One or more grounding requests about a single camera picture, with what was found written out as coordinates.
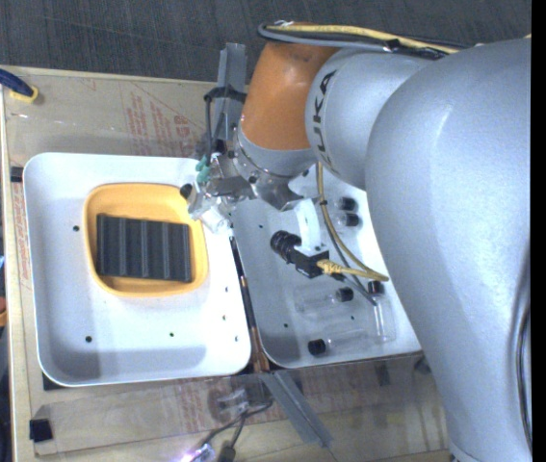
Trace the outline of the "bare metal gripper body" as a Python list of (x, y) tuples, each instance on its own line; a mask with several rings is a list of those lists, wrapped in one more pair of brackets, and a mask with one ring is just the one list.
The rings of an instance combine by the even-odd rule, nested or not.
[(211, 176), (208, 193), (225, 197), (233, 203), (259, 199), (277, 211), (293, 209), (303, 200), (315, 200), (315, 192), (299, 194), (290, 188), (292, 177), (273, 174), (257, 167), (247, 158), (218, 159), (219, 172)]

